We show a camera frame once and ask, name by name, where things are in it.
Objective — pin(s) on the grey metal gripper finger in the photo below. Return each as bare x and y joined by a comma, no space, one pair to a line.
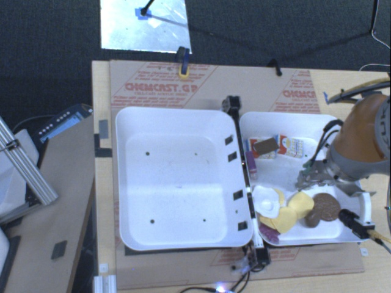
300,186
303,175

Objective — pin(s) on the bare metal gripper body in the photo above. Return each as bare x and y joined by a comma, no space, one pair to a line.
319,175

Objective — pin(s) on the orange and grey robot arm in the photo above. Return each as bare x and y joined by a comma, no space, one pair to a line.
357,136

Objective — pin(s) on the yellow cheese slice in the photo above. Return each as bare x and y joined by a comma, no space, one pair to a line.
284,221
302,204
279,197

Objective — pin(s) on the white plastic tray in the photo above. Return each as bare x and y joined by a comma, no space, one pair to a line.
174,182
284,175

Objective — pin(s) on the red and white packet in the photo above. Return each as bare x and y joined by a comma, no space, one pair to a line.
292,146

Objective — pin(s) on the brown doughnut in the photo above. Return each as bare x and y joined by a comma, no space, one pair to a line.
325,209

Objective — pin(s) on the white fried egg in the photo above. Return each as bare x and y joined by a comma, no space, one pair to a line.
264,198

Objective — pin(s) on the red and white carton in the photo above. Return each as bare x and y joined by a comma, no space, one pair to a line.
268,155

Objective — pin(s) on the brown chocolate biscuit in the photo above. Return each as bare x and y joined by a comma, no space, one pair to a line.
265,146

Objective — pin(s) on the purple bottle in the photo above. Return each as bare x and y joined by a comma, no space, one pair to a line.
251,163

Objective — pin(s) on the purple grapes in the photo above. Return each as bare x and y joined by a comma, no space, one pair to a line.
269,235

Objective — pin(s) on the thin black and white rod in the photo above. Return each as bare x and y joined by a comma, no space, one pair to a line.
244,163

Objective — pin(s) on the brown cardboard board red print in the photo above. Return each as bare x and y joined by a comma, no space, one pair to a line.
256,84

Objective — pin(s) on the black cylinder on white bracket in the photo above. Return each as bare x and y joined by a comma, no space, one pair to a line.
355,221

